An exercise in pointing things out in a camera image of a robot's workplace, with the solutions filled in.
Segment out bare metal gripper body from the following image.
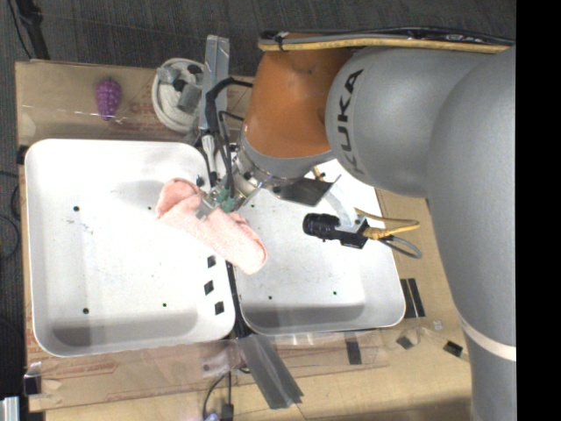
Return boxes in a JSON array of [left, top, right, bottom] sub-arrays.
[[204, 157, 266, 213]]

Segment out white bowl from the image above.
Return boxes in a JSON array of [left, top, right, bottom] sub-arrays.
[[150, 56, 208, 132]]

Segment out brown cardboard board, red print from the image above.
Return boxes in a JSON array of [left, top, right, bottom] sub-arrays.
[[14, 59, 444, 414]]

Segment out black cylinder on white bracket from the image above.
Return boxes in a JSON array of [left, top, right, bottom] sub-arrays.
[[302, 190, 371, 251]]

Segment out pink cloth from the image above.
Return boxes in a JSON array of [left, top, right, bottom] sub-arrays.
[[155, 176, 269, 276]]

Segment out white plastic tray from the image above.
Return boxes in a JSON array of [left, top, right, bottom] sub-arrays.
[[24, 138, 238, 359], [231, 159, 407, 338]]

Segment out purple grapes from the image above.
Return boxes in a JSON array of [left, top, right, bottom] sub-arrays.
[[95, 76, 124, 123]]

